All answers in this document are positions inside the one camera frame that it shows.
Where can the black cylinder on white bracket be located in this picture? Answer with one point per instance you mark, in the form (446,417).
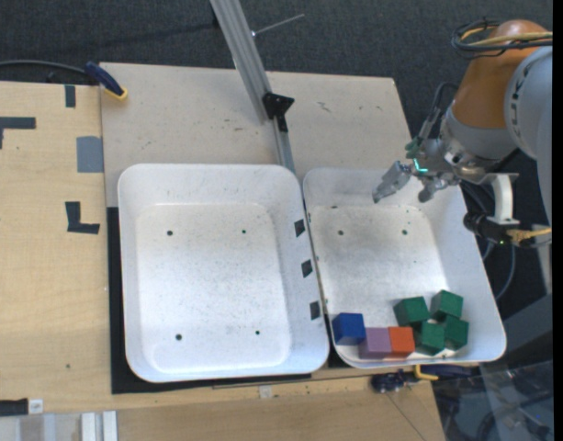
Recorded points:
(501,200)

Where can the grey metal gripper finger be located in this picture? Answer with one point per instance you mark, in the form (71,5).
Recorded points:
(430,191)
(391,182)

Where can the purple cube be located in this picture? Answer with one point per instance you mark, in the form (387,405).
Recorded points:
(377,342)

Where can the orange cube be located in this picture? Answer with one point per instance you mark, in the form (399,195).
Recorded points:
(401,340)

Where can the pale wood board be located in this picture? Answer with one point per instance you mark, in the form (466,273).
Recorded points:
(194,117)

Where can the white plastic tray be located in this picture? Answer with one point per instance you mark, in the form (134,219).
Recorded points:
(377,264)
(212,283)

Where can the blue cube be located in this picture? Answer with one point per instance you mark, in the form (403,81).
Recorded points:
(348,329)

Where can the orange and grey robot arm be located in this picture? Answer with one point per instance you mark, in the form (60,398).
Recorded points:
(487,90)

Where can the green cube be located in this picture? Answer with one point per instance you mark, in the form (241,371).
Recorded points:
(431,335)
(458,331)
(410,310)
(446,303)

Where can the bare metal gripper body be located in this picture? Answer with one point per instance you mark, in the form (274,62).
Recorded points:
(439,156)

